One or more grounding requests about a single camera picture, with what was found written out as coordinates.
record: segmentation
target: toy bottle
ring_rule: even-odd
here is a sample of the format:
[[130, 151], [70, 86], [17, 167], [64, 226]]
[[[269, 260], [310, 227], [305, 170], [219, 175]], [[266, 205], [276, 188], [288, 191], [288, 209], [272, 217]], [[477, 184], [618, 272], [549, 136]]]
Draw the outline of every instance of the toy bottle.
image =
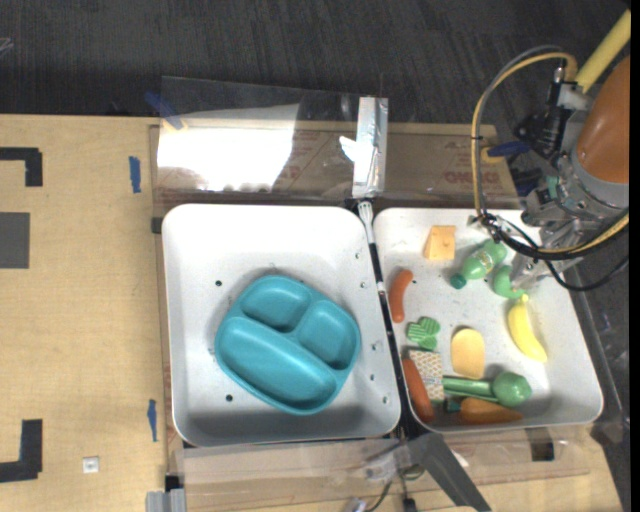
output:
[[471, 279], [483, 279], [507, 256], [507, 248], [500, 242], [487, 240], [476, 249], [462, 264], [462, 269], [451, 277], [451, 286], [456, 290], [463, 288]]

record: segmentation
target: yellow tube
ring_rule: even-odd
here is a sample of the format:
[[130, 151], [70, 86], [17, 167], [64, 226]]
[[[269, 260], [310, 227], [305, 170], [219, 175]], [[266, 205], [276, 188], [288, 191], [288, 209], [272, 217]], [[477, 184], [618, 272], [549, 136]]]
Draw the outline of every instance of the yellow tube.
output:
[[629, 39], [631, 39], [631, 10], [627, 9], [578, 71], [576, 82], [582, 86], [582, 92], [587, 92], [596, 83]]

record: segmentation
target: wooden table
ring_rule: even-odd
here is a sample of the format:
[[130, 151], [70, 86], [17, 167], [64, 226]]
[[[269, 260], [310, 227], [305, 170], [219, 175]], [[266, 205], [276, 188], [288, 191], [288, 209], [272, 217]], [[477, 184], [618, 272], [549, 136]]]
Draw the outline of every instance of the wooden table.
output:
[[[0, 116], [0, 147], [43, 155], [41, 187], [25, 186], [24, 162], [0, 161], [0, 212], [30, 214], [28, 269], [0, 269], [0, 462], [18, 460], [22, 420], [43, 422], [42, 472], [0, 484], [1, 511], [143, 510], [146, 493], [164, 488], [154, 126], [151, 118]], [[129, 157], [140, 162], [138, 193]], [[586, 474], [480, 491], [496, 511], [620, 510], [601, 447], [589, 436], [582, 446]], [[83, 472], [85, 457], [99, 457], [98, 472]], [[414, 497], [422, 509], [451, 506], [440, 490]], [[398, 496], [378, 510], [401, 510]]]

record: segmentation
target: blue tray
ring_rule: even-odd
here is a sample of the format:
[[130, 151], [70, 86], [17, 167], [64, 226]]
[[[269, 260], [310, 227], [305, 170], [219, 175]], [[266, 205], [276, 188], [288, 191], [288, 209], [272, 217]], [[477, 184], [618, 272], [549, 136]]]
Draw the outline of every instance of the blue tray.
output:
[[264, 402], [295, 415], [338, 395], [360, 351], [353, 317], [313, 288], [266, 276], [235, 301], [215, 338], [222, 370]]

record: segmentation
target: yellow banana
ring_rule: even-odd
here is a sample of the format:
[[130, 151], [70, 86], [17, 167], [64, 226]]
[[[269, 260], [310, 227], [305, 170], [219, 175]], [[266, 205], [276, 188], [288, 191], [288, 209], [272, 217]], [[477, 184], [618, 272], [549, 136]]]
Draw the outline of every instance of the yellow banana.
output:
[[531, 330], [526, 307], [528, 300], [529, 296], [523, 295], [509, 310], [507, 315], [509, 332], [513, 342], [525, 356], [544, 363], [547, 361], [547, 353]]

